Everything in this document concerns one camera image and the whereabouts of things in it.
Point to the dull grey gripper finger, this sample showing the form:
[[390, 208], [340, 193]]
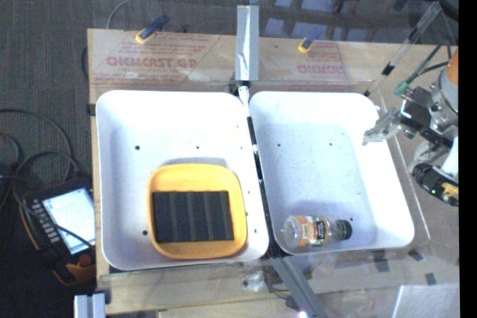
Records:
[[374, 136], [389, 117]]

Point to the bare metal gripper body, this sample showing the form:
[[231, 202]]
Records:
[[417, 111]]

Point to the white plastic tray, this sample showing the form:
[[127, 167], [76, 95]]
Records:
[[320, 175], [123, 175]]

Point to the brown cardboard board, red print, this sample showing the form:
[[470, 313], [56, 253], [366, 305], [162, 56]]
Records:
[[167, 59]]

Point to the clear bottle with orange label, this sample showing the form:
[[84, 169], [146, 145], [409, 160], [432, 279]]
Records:
[[309, 231]]

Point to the black cylinder on white bracket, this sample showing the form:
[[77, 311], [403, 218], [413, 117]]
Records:
[[434, 180]]

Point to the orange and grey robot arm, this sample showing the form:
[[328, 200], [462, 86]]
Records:
[[451, 85]]

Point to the yellow plate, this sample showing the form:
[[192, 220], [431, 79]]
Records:
[[194, 177]]

